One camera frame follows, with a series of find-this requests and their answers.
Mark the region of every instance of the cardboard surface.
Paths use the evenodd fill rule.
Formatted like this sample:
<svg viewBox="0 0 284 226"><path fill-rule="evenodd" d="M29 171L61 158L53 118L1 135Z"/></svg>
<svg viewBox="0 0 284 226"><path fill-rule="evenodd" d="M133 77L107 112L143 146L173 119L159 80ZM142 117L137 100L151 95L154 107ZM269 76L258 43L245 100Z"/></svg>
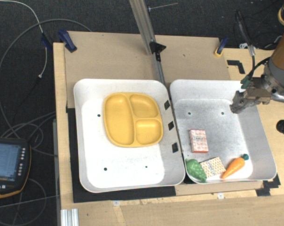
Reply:
<svg viewBox="0 0 284 226"><path fill-rule="evenodd" d="M77 50L66 48L68 108L74 108L73 87L81 79L155 80L152 56L146 54L141 35L69 32ZM223 58L213 52L218 38L156 36L167 48L161 53L167 87L176 79L229 80Z"/></svg>
<svg viewBox="0 0 284 226"><path fill-rule="evenodd" d="M284 226L284 195L121 206L129 226Z"/></svg>

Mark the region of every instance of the small box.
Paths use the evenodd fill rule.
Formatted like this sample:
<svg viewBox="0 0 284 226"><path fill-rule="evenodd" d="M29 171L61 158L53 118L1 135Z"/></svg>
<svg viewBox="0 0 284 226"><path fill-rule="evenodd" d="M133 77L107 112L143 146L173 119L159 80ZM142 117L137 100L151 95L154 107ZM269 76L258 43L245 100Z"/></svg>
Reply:
<svg viewBox="0 0 284 226"><path fill-rule="evenodd" d="M193 153L209 152L205 130L191 129L189 131L189 136Z"/></svg>
<svg viewBox="0 0 284 226"><path fill-rule="evenodd" d="M208 178L226 171L220 157L214 157L207 161L201 162L200 165L204 169Z"/></svg>

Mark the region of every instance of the white tray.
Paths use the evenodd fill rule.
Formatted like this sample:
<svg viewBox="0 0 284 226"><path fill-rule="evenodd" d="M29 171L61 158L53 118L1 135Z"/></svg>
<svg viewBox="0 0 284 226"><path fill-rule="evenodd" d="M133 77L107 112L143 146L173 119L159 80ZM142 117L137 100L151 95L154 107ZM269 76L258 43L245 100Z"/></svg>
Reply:
<svg viewBox="0 0 284 226"><path fill-rule="evenodd" d="M126 148L110 142L103 122L103 102L117 92L144 93L156 101L164 130L158 144ZM165 109L168 97L166 88L158 81L83 79L76 83L79 178L86 190L100 193L173 186L183 181L185 167L176 127L169 130L168 126L174 121L171 107Z"/></svg>
<svg viewBox="0 0 284 226"><path fill-rule="evenodd" d="M224 166L236 157L250 159L237 173L226 179L216 175L205 183L269 180L276 175L276 165L256 106L233 114L230 104L239 81L176 80L170 86L174 114L185 159L198 162L220 157ZM204 129L209 153L192 153L190 129ZM190 176L190 179L202 183Z"/></svg>

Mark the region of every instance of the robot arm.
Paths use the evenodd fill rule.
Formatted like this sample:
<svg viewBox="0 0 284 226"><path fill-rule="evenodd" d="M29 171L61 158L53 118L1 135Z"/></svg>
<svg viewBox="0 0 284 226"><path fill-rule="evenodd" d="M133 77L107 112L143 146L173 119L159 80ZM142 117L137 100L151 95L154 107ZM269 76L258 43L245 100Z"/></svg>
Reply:
<svg viewBox="0 0 284 226"><path fill-rule="evenodd" d="M271 99L284 103L284 35L272 56L262 63L265 66L263 75L251 78L246 86L243 85L245 91L236 91L230 105L233 113L241 113L245 108L261 102L267 105Z"/></svg>

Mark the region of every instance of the yellow divided plate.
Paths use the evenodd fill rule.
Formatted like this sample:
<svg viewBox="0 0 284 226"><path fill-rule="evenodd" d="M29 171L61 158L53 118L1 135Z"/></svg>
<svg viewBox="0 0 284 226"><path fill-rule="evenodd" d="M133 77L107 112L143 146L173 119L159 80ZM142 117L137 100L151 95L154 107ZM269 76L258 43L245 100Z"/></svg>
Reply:
<svg viewBox="0 0 284 226"><path fill-rule="evenodd" d="M115 145L149 146L158 143L163 137L159 107L148 95L111 94L104 101L103 116L106 134Z"/></svg>

